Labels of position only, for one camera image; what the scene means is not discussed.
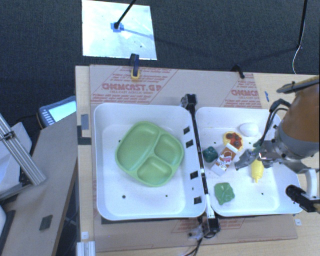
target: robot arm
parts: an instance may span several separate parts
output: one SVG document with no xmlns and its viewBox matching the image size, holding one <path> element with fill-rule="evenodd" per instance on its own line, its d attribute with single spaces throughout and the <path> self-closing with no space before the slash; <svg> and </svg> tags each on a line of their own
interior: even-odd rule
<svg viewBox="0 0 320 256">
<path fill-rule="evenodd" d="M 320 212 L 319 198 L 314 198 L 317 193 L 317 184 L 313 184 L 313 180 L 316 180 L 316 176 L 311 177 L 319 169 L 309 168 L 301 162 L 301 159 L 319 152 L 319 76 L 300 83 L 286 84 L 277 92 L 285 94 L 295 92 L 295 99 L 292 104 L 283 99 L 272 104 L 261 139 L 253 145 L 253 150 L 247 149 L 240 156 L 239 161 L 234 164 L 235 168 L 238 170 L 258 159 L 265 168 L 273 166 L 274 163 L 280 163 L 297 174 L 306 174 L 307 192 L 289 186 L 286 193 L 307 212 Z M 288 109 L 281 108 L 280 105 L 285 105 Z M 274 138 L 265 140 L 273 117 L 279 110 L 287 110 L 287 113 L 279 126 L 273 127 L 275 128 Z"/>
</svg>

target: toy banana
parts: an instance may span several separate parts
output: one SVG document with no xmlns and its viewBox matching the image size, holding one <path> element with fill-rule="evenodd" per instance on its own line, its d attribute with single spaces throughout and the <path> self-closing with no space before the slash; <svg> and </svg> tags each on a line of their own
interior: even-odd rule
<svg viewBox="0 0 320 256">
<path fill-rule="evenodd" d="M 254 160 L 251 164 L 251 177 L 255 180 L 257 183 L 259 179 L 262 178 L 262 175 L 264 173 L 264 165 L 259 160 Z"/>
</svg>

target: black carpet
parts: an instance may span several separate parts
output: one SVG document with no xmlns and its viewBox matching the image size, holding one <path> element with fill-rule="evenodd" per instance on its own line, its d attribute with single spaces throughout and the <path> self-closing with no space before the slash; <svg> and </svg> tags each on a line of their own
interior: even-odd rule
<svg viewBox="0 0 320 256">
<path fill-rule="evenodd" d="M 239 64 L 244 72 L 293 74 L 304 0 L 136 4 L 151 8 L 158 58 L 142 66 L 229 71 Z M 320 1 L 309 0 L 298 74 L 319 74 L 319 48 Z M 75 93 L 75 66 L 128 62 L 82 55 L 81 0 L 0 0 L 0 113 L 11 126 L 22 120 L 31 137 L 37 110 Z"/>
</svg>

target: wooden tabletop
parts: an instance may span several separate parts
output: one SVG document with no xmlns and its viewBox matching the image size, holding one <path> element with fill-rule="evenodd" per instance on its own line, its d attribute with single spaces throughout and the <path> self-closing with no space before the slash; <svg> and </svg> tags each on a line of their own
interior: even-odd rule
<svg viewBox="0 0 320 256">
<path fill-rule="evenodd" d="M 292 102 L 294 94 L 278 94 L 276 89 L 291 81 L 299 82 L 312 77 L 312 75 L 292 74 L 266 74 L 254 73 L 254 80 L 258 90 L 262 108 L 268 109 L 272 102 L 283 98 Z M 90 70 L 88 66 L 76 67 L 76 98 L 77 98 L 77 125 L 81 125 L 83 113 L 90 113 Z M 91 127 L 82 130 L 82 137 L 91 137 Z M 92 157 L 91 147 L 78 146 L 78 178 L 80 199 L 80 232 L 86 231 L 88 237 L 83 237 L 82 242 L 94 241 L 94 216 L 93 216 L 93 185 L 92 185 Z M 314 157 L 304 159 L 307 166 L 319 168 L 319 153 Z M 306 178 L 299 175 L 302 188 L 306 188 Z M 294 217 L 301 225 L 296 226 L 298 239 L 256 241 L 244 243 L 229 243 L 202 245 L 197 255 L 207 256 L 256 256 L 256 255 L 316 255 L 320 251 L 320 215 L 302 211 Z M 99 252 L 97 256 L 183 256 L 193 247 L 155 248 L 143 250 L 124 250 Z"/>
</svg>

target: device screen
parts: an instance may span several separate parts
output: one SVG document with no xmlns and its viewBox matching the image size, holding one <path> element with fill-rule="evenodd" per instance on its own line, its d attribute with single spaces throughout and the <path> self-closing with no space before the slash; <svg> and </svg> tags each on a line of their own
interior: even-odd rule
<svg viewBox="0 0 320 256">
<path fill-rule="evenodd" d="M 53 117 L 55 122 L 60 121 L 61 119 L 71 115 L 77 110 L 76 101 L 70 101 L 66 104 L 53 107 L 49 109 L 51 116 Z"/>
</svg>

